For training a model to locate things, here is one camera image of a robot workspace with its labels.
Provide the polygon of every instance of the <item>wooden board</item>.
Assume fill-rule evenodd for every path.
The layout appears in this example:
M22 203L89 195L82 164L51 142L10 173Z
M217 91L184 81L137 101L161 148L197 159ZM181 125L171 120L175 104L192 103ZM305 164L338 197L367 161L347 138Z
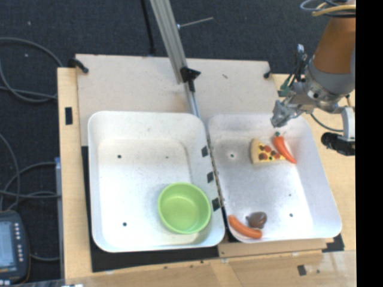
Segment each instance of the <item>wooden board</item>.
M60 159L62 166L62 188L63 188L63 232L64 232L64 256L65 256L65 277L99 277L106 273L92 273L89 234L87 229L86 204L83 182L83 168L81 159L81 137L80 137L80 118L78 110L78 86L76 69L59 68L58 91L59 91L59 121L60 121ZM73 121L67 124L65 112L71 108ZM338 120L327 120L329 116L321 116L324 123L328 122L331 126L341 127L336 124ZM318 149L323 161L323 166L334 192L339 212L344 222L342 237L346 244L346 250L353 251L355 244L355 162L354 158L345 158L334 151L327 150L320 144L320 136L323 128L316 123L311 124L314 138L318 142ZM311 249L321 249L326 246L328 240L316 240L315 243L307 244L298 242L291 244L291 251L305 251ZM220 244L221 257L246 256L286 252L283 248L262 248L252 251L245 244L233 244L225 241ZM190 267L198 263L172 264L172 267ZM162 269L164 265L149 265L137 268L117 270L115 273L131 273Z
M161 265L66 279L84 286L315 287L356 286L355 251L273 255Z

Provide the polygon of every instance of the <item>screen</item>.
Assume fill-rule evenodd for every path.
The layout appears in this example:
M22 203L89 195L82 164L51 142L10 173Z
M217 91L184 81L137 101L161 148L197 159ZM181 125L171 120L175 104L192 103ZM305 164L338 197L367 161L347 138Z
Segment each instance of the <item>screen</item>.
M0 221L0 268L14 265L12 222Z

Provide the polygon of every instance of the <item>white plate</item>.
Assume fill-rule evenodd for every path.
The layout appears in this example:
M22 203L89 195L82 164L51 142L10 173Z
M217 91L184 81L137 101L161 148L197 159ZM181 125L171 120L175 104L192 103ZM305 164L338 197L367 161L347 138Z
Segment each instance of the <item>white plate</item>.
M280 129L270 123L270 114L227 114L213 117L208 125L212 155L226 215L246 224L252 212L266 212L267 223L259 240L240 235L241 242L321 239L338 235L341 218L327 182L312 137L303 118ZM252 164L253 138L272 146L275 132L297 160Z
M191 114L102 111L88 123L92 234L108 252L214 246L225 227L220 209L199 233L175 234L157 212L162 189L191 182L218 197L206 131Z

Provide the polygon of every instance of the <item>toy pizza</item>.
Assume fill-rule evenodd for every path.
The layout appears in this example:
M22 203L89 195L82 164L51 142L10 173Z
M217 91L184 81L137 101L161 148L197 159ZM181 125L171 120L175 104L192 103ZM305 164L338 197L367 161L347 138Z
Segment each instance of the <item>toy pizza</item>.
M271 161L280 161L286 159L278 151L275 151L271 146L262 143L256 138L251 141L250 155L253 164L270 163Z

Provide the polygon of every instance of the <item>electronic device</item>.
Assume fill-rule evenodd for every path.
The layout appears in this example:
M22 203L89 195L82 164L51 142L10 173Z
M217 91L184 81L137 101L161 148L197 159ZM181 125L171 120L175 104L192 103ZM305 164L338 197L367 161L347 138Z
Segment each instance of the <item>electronic device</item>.
M27 235L20 215L0 212L0 286L27 281L30 255Z

